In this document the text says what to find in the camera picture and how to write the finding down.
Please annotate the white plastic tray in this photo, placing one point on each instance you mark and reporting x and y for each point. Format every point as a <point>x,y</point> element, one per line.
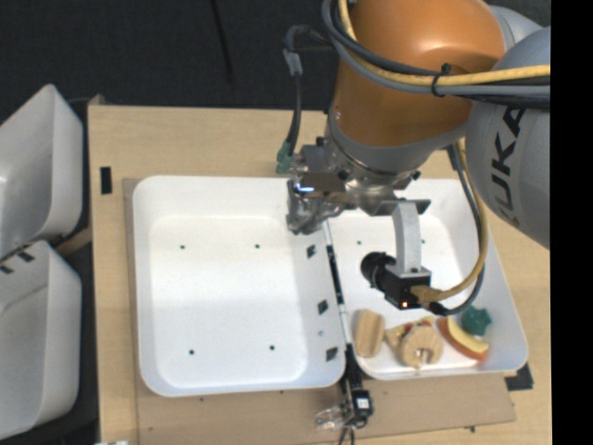
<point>463,258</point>
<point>222,295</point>

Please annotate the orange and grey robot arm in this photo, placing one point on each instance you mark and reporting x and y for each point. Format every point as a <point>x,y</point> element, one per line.
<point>417,63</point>

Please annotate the black cylinder on white bracket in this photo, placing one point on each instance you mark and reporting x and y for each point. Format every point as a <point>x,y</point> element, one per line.
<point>407,248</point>

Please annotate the beige toy bread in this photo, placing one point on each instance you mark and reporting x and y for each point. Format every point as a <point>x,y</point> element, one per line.
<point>369,334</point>

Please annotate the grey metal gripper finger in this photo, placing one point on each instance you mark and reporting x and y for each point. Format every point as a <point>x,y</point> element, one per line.
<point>322,211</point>
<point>296,213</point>

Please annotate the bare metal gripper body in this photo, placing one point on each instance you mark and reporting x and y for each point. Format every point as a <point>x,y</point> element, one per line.
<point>331,174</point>

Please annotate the thin black and white rod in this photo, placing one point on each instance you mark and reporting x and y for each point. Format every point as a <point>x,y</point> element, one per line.
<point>339,295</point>

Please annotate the red and yellow toy slice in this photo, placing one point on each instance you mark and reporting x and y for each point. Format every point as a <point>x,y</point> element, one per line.
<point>463,341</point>

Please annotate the beige wooden toy mushroom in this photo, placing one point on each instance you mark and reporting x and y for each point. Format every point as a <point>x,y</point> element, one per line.
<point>419,343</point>

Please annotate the teal star-shaped toy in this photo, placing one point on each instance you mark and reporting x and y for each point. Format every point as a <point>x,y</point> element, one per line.
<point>476,320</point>

